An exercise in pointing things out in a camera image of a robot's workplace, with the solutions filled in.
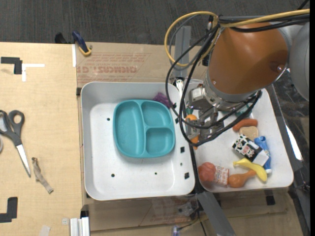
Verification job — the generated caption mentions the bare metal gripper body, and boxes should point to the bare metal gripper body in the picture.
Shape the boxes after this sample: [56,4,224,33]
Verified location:
[197,95,247,127]

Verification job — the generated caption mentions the orange toy carrot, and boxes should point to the orange toy carrot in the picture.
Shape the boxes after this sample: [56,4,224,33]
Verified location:
[184,107,200,150]

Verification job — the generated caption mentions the teal rounded object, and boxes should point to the teal rounded object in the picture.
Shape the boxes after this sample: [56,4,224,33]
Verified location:
[234,106,253,119]

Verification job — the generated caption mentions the white plastic tray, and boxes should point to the white plastic tray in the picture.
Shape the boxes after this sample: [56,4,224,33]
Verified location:
[184,79,294,194]
[80,81,196,202]

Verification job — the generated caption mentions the orange toy sausage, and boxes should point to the orange toy sausage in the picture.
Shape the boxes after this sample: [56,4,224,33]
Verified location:
[232,118,258,132]

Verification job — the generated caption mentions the tan toy bread slice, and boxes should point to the tan toy bread slice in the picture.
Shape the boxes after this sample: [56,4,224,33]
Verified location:
[239,126,259,141]

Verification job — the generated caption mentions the purple toy grapes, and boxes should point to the purple toy grapes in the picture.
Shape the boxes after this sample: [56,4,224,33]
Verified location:
[152,91,172,108]

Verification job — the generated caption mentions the cow print milk carton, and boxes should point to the cow print milk carton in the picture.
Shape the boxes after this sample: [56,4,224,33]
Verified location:
[232,134,269,167]

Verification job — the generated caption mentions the small white and red carton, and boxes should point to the small white and red carton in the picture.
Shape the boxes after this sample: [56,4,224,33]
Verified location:
[213,165,230,187]

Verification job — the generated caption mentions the blue plastic bottle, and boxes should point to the blue plastic bottle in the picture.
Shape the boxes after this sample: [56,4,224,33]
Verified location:
[254,136,273,175]

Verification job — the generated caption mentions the orange toy chicken drumstick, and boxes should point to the orange toy chicken drumstick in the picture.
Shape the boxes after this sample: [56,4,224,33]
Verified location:
[227,169,257,188]

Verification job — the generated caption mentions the yellow banana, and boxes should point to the yellow banana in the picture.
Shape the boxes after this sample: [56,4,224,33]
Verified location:
[232,158,268,182]

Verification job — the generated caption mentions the blue divided plate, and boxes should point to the blue divided plate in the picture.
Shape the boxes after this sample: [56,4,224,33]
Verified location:
[112,99,176,159]

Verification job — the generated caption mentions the brown cardboard board, red print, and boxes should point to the brown cardboard board, red print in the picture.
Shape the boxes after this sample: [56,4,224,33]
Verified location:
[75,42,289,232]

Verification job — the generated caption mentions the grey cloth strip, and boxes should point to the grey cloth strip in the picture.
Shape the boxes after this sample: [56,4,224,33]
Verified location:
[31,157,55,195]

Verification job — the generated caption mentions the grey handled scissors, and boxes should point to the grey handled scissors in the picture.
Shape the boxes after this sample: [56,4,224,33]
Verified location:
[0,109,32,178]

